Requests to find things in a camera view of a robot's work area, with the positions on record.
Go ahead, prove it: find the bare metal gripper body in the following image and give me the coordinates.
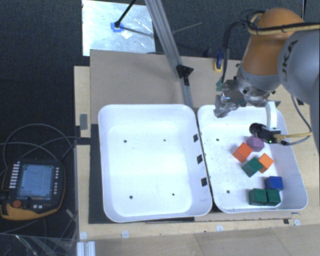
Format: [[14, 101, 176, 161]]
[[220, 79, 273, 109]]

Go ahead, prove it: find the purple cube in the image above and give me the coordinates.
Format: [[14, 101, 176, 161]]
[[246, 135, 265, 153]]

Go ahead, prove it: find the orange cube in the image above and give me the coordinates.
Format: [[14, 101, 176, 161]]
[[257, 152, 275, 174], [232, 142, 254, 164]]

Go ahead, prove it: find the white plastic tray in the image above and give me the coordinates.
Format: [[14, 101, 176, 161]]
[[196, 104, 309, 214], [97, 103, 214, 224]]

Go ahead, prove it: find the green cube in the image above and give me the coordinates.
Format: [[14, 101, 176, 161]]
[[265, 188, 282, 207], [248, 187, 268, 207], [241, 157, 264, 179]]

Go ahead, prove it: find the brown cardboard board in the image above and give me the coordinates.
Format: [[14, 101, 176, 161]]
[[88, 49, 312, 223]]

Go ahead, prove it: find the blue cube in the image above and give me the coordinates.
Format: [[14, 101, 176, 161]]
[[264, 175, 284, 191]]

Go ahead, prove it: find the black cylinder on white bracket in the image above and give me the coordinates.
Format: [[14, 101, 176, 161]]
[[248, 100, 282, 145]]

